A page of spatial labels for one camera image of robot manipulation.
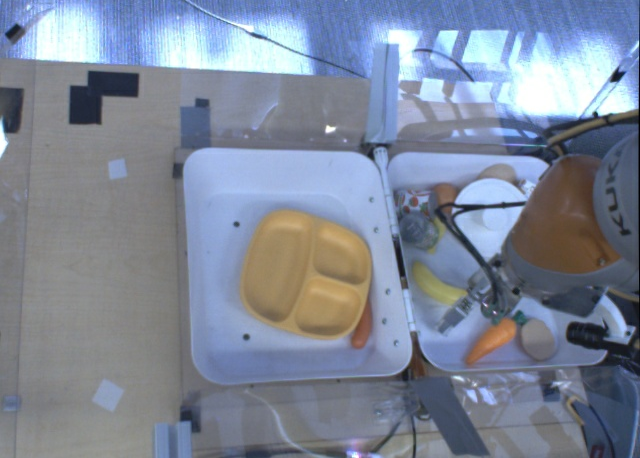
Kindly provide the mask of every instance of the black cable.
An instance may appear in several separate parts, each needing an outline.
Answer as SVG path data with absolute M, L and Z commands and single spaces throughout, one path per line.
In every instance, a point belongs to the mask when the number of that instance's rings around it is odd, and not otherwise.
M 613 447 L 613 439 L 611 438 L 611 435 L 609 435 L 609 432 L 607 431 L 607 427 L 605 426 L 604 421 L 600 418 L 600 415 L 598 414 L 598 412 L 596 412 L 591 405 L 587 405 L 587 407 L 591 410 L 591 413 L 598 420 L 598 423 L 600 424 L 602 431 L 607 437 L 607 441 L 609 443 L 609 449 L 611 449 L 611 458 L 616 458 L 616 449 L 615 447 Z
M 458 69 L 460 69 L 460 71 L 465 76 L 467 76 L 470 81 L 473 81 L 474 83 L 476 82 L 476 80 L 473 79 L 473 76 L 471 74 L 469 74 L 469 71 L 467 69 L 465 69 L 464 66 L 461 63 L 459 63 L 457 60 L 451 58 L 451 56 L 449 56 L 448 54 L 441 53 L 440 51 L 436 51 L 435 49 L 429 49 L 428 47 L 418 47 L 417 49 L 414 49 L 411 52 L 412 53 L 430 53 L 430 54 L 435 54 L 435 55 L 441 56 L 442 58 L 446 58 L 451 63 L 453 63 L 456 67 L 458 67 Z
M 371 449 L 371 453 L 375 454 L 378 451 L 380 451 L 380 449 L 382 449 L 384 445 L 393 438 L 393 436 L 396 434 L 396 431 L 398 431 L 398 428 L 400 427 L 401 423 L 402 423 L 402 420 L 395 423 L 391 428 L 391 431 L 389 431 L 389 433 Z
M 411 452 L 412 458 L 416 458 L 416 453 L 418 451 L 418 434 L 416 433 L 416 421 L 413 418 L 412 414 L 409 414 L 409 418 L 411 419 L 411 433 L 413 435 L 413 451 Z
M 253 38 L 257 38 L 258 40 L 264 40 L 265 42 L 269 42 L 270 44 L 273 44 L 274 46 L 280 47 L 280 48 L 284 49 L 285 51 L 289 51 L 290 53 L 297 54 L 297 55 L 302 56 L 304 58 L 309 58 L 310 60 L 314 60 L 316 62 L 324 63 L 324 64 L 329 65 L 331 67 L 335 67 L 336 69 L 340 69 L 340 70 L 343 70 L 345 72 L 348 72 L 349 74 L 353 74 L 356 77 L 366 79 L 366 76 L 364 76 L 363 74 L 360 74 L 359 72 L 351 70 L 351 69 L 349 69 L 347 67 L 343 67 L 342 65 L 338 65 L 337 63 L 333 63 L 332 61 L 325 60 L 324 58 L 320 58 L 319 56 L 313 56 L 311 54 L 303 53 L 302 51 L 298 51 L 297 49 L 293 49 L 292 47 L 289 47 L 289 46 L 283 44 L 282 42 L 278 42 L 277 40 L 269 38 L 266 35 L 262 35 L 261 33 L 257 33 L 255 31 L 247 31 L 247 33 L 249 35 L 251 35 Z
M 500 281 L 496 277 L 493 268 L 485 261 L 482 254 L 478 252 L 478 249 L 474 246 L 474 244 L 469 240 L 464 232 L 458 227 L 455 219 L 458 215 L 467 213 L 470 211 L 478 211 L 480 209 L 507 209 L 509 207 L 520 207 L 525 205 L 525 202 L 500 202 L 498 204 L 456 204 L 453 202 L 442 204 L 438 206 L 435 210 L 436 216 L 440 219 L 440 221 L 445 225 L 447 230 L 451 232 L 451 234 L 464 246 L 467 251 L 471 254 L 471 256 L 476 260 L 485 276 L 489 280 L 489 284 L 491 285 L 491 294 L 493 303 L 498 303 L 498 298 L 500 296 Z M 458 209 L 454 214 L 451 215 L 450 218 L 442 211 L 443 208 L 455 208 Z

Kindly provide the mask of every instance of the orange carrot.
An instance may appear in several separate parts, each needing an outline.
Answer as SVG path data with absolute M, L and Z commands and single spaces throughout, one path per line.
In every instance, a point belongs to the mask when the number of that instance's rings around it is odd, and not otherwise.
M 517 323 L 511 318 L 503 318 L 500 323 L 490 327 L 475 343 L 465 359 L 467 365 L 475 363 L 485 355 L 504 346 L 516 336 Z
M 371 333 L 373 325 L 373 314 L 371 313 L 371 302 L 367 298 L 367 304 L 364 306 L 364 312 L 360 317 L 360 321 L 356 325 L 353 335 L 351 336 L 351 346 L 359 350 L 364 348 Z

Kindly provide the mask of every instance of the toy banana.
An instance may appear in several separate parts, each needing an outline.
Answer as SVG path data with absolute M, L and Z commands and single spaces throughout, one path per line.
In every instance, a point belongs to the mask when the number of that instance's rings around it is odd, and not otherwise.
M 453 305 L 458 299 L 467 294 L 466 289 L 460 289 L 449 284 L 445 284 L 436 277 L 429 268 L 420 261 L 415 261 L 412 266 L 413 278 L 418 287 L 427 293 L 434 300 Z

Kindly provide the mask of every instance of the yellow plate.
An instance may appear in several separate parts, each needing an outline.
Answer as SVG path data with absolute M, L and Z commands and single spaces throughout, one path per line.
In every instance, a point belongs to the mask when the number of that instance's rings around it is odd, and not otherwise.
M 244 261 L 240 296 L 259 320 L 317 339 L 351 332 L 371 284 L 371 254 L 357 234 L 292 210 L 258 225 Z

